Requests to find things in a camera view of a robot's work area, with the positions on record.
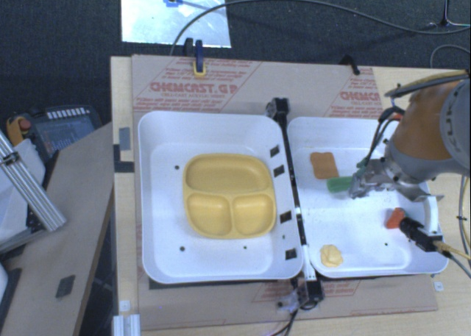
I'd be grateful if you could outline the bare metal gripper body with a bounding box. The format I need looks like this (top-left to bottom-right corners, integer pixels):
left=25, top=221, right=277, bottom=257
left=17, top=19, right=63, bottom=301
left=362, top=157, right=436, bottom=203

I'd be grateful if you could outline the green toy block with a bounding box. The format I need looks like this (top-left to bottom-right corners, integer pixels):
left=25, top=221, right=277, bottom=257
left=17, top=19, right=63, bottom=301
left=326, top=176, right=355, bottom=194

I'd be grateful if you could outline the white plastic tray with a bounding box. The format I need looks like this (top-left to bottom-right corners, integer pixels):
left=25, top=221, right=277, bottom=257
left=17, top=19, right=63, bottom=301
left=286, top=116, right=450, bottom=279
left=137, top=110, right=305, bottom=285

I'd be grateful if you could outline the brown biscuit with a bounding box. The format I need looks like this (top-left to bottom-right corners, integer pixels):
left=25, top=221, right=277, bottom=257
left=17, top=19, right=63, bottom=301
left=309, top=151, right=340, bottom=181

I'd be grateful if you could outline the orange carrot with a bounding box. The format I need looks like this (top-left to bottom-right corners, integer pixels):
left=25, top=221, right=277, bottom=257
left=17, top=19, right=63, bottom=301
left=384, top=207, right=406, bottom=230

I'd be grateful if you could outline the thin black and white rod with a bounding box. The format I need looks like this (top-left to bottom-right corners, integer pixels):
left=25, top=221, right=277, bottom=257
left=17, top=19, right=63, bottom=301
left=277, top=108, right=316, bottom=286

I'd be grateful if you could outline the yellow lumpy toy food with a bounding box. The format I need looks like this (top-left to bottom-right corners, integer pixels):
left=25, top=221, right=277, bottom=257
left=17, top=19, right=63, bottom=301
left=319, top=243, right=344, bottom=269

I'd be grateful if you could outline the yellow divided plate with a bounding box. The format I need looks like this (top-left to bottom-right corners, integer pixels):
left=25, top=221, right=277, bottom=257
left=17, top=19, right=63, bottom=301
left=182, top=152, right=278, bottom=240

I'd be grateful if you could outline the brown cardboard board red print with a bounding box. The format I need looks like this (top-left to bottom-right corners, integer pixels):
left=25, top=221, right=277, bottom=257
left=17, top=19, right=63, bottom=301
left=130, top=54, right=439, bottom=332

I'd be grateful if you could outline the black cylinder on white bracket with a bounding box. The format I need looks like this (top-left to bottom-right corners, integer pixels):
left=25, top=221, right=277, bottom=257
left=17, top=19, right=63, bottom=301
left=399, top=194, right=445, bottom=253

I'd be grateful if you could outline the black block with thin wires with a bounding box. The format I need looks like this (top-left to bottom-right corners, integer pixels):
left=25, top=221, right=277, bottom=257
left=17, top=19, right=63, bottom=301
left=265, top=97, right=290, bottom=119
left=292, top=278, right=325, bottom=310

